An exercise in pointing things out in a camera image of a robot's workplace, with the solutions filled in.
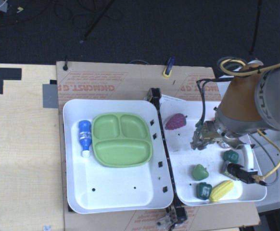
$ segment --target black fabric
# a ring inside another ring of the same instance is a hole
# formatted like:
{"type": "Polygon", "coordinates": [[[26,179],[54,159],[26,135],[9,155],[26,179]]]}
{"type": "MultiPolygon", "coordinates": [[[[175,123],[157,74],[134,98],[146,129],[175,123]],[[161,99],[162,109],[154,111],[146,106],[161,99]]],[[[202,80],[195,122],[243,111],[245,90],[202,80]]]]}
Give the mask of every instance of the black fabric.
{"type": "Polygon", "coordinates": [[[280,0],[8,0],[0,13],[0,63],[64,61],[127,64],[142,60],[214,67],[218,59],[280,63],[280,0]]]}

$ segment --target cardboard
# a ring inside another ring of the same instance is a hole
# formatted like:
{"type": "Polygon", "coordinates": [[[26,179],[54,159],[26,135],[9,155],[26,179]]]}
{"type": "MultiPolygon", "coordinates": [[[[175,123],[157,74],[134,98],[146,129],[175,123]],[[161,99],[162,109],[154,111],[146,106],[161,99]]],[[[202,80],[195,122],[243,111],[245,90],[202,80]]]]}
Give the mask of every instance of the cardboard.
{"type": "MultiPolygon", "coordinates": [[[[60,140],[63,172],[64,219],[66,231],[161,231],[156,221],[166,214],[164,209],[117,211],[82,215],[69,211],[66,196],[66,164],[62,110],[71,99],[143,100],[150,88],[160,88],[167,96],[200,101],[196,81],[214,78],[211,68],[173,66],[169,78],[163,77],[165,66],[57,62],[60,140]]],[[[216,83],[205,86],[205,100],[221,101],[216,83]]],[[[204,231],[258,225],[260,219],[253,202],[186,206],[188,220],[178,231],[204,231]]]]}

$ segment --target divided green plate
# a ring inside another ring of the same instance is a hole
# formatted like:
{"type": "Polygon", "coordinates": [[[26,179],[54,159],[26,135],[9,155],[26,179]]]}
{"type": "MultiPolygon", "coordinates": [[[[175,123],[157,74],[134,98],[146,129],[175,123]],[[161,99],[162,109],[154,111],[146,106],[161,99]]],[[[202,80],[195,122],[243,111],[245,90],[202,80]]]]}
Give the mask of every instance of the divided green plate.
{"type": "Polygon", "coordinates": [[[152,156],[152,140],[145,121],[132,113],[104,113],[92,122],[96,159],[107,167],[133,167],[152,156]]]}

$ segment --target blue marker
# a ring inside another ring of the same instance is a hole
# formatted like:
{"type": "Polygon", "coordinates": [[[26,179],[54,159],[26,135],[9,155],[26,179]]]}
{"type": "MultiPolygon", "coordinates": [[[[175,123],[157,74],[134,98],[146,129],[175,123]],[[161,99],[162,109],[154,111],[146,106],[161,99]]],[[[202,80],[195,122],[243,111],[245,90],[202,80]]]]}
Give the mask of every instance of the blue marker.
{"type": "Polygon", "coordinates": [[[89,146],[92,143],[91,136],[91,123],[87,120],[82,120],[79,122],[79,142],[82,146],[82,156],[89,157],[90,151],[89,146]]]}

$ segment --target green toy vegetable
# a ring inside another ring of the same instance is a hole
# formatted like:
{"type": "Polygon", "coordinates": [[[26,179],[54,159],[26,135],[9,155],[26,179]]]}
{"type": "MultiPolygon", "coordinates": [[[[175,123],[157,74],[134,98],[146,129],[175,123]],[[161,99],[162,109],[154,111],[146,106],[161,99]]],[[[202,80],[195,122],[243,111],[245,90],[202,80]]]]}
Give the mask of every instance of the green toy vegetable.
{"type": "Polygon", "coordinates": [[[197,198],[200,198],[203,200],[209,199],[212,189],[213,189],[213,187],[211,184],[207,184],[206,182],[200,182],[197,185],[197,198]]]}
{"type": "Polygon", "coordinates": [[[208,174],[206,168],[204,168],[201,164],[197,164],[192,171],[192,176],[196,180],[203,180],[203,179],[207,178],[209,176],[209,174],[208,174]]]}
{"type": "Polygon", "coordinates": [[[238,163],[239,157],[240,157],[240,155],[233,150],[228,150],[223,153],[223,160],[230,161],[231,163],[234,163],[234,164],[238,163]]]}

